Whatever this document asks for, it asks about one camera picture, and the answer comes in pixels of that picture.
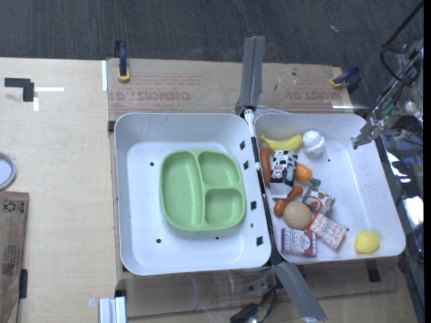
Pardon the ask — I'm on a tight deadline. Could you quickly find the white lumpy ball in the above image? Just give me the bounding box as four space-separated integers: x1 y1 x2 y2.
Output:
302 130 326 157

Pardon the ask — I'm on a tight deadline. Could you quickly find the red sausage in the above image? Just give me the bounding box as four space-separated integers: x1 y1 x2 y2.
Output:
259 147 273 186

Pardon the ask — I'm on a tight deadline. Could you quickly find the orange chicken drumstick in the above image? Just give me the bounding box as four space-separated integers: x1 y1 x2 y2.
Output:
273 185 304 217

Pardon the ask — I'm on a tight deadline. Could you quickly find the brown paper envelope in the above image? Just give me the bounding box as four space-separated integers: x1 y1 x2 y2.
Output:
0 190 30 323

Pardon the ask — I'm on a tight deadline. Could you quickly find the white tape roll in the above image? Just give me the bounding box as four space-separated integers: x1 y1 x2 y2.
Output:
0 151 18 192

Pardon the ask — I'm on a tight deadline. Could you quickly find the brown cardboard board red print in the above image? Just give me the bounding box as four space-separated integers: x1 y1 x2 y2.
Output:
106 57 399 318

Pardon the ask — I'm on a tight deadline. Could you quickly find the cow print milk carton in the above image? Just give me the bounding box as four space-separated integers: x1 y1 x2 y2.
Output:
269 149 299 200

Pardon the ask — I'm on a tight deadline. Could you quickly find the brown bread bun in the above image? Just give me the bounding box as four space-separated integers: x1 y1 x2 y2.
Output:
282 200 312 230

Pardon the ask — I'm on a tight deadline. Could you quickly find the white plastic tray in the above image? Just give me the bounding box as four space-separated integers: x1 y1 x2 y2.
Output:
253 112 407 265
113 112 272 277

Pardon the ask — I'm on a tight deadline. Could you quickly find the orange print white carton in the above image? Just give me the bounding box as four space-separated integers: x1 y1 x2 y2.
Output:
308 213 347 250

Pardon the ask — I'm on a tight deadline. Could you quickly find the yellow lemon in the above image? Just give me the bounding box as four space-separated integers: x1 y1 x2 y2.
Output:
354 230 380 254

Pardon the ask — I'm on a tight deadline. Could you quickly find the orange carrot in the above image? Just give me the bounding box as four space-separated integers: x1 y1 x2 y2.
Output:
294 163 321 187

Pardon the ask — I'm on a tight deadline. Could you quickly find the green divided plate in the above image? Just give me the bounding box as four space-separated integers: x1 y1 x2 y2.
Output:
159 149 246 232

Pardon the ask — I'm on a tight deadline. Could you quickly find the yellow banana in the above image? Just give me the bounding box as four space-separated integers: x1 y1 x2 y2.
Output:
258 133 303 153

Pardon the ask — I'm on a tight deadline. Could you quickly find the pink and white packet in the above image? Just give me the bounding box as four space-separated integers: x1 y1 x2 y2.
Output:
280 227 317 257

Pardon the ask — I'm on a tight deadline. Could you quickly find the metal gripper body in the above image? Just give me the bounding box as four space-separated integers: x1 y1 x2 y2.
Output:
382 98 424 133

